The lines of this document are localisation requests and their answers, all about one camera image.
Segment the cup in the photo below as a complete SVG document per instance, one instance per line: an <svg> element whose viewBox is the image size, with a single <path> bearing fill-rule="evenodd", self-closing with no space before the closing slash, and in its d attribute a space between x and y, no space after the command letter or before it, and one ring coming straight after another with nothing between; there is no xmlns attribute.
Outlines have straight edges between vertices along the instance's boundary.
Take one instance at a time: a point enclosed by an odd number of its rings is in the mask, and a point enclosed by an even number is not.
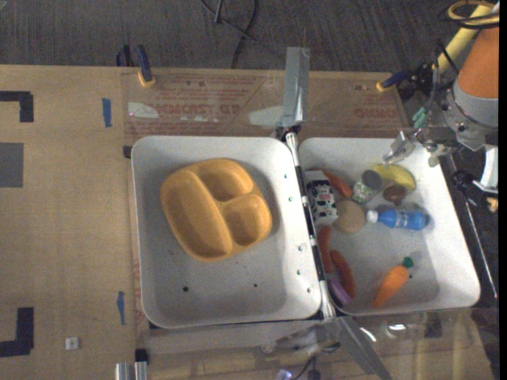
<svg viewBox="0 0 507 380"><path fill-rule="evenodd" d="M364 204L379 194L383 178L375 170L365 170L353 186L352 200Z"/></svg>

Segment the blue bottle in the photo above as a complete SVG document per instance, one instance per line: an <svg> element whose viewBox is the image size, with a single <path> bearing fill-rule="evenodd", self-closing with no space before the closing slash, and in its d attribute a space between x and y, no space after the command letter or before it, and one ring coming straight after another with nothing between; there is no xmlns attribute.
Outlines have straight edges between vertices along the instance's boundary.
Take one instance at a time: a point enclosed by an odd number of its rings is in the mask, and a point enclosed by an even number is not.
<svg viewBox="0 0 507 380"><path fill-rule="evenodd" d="M368 211L366 219L369 222L381 222L390 228L406 230L422 230L429 223L429 216L422 211L404 211L396 208Z"/></svg>

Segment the carrot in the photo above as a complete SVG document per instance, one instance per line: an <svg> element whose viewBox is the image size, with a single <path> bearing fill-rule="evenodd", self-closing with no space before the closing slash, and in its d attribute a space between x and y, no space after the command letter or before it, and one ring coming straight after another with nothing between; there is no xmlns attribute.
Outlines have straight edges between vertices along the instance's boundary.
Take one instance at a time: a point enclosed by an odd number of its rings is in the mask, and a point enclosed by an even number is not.
<svg viewBox="0 0 507 380"><path fill-rule="evenodd" d="M333 273L334 266L330 258L330 243L331 243L331 226L324 225L317 234L318 249L320 250L320 257L324 272Z"/></svg>
<svg viewBox="0 0 507 380"><path fill-rule="evenodd" d="M341 286L345 289L350 298L354 298L356 296L356 280L354 280L354 274L347 260L337 250L332 250L330 252L330 257L333 266L340 273Z"/></svg>
<svg viewBox="0 0 507 380"><path fill-rule="evenodd" d="M342 196L344 199L352 197L351 187L348 184L346 184L340 177L334 176L327 170L323 170L322 172L324 173L324 175L326 175L327 179L330 181L331 187L334 188L338 193L340 193L340 196Z"/></svg>
<svg viewBox="0 0 507 380"><path fill-rule="evenodd" d="M409 280L409 268L414 266L414 262L409 257L403 259L403 263L394 266L384 277L373 301L375 308L381 306L389 298L395 295Z"/></svg>

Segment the gray square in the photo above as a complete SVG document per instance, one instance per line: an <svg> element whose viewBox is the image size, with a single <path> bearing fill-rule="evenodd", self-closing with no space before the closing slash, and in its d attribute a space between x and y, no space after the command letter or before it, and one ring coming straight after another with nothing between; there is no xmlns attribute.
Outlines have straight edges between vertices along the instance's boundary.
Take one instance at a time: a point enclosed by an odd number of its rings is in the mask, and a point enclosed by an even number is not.
<svg viewBox="0 0 507 380"><path fill-rule="evenodd" d="M23 187L23 144L0 142L0 188Z"/></svg>

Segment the yellow pole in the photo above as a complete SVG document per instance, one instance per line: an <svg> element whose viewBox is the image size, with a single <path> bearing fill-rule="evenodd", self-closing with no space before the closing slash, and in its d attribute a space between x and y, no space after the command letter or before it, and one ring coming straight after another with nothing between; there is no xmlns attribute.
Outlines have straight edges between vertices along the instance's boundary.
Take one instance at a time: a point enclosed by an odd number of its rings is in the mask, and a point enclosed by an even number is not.
<svg viewBox="0 0 507 380"><path fill-rule="evenodd" d="M484 16L490 12L490 7L479 6L472 13L471 17ZM456 35L454 35L454 38L452 38L451 42L449 42L448 46L445 48L451 59L456 59L458 57L459 53L461 53L477 32L477 29L459 29ZM440 68L441 73L444 73L449 68L449 61L443 53L438 57L438 67Z"/></svg>

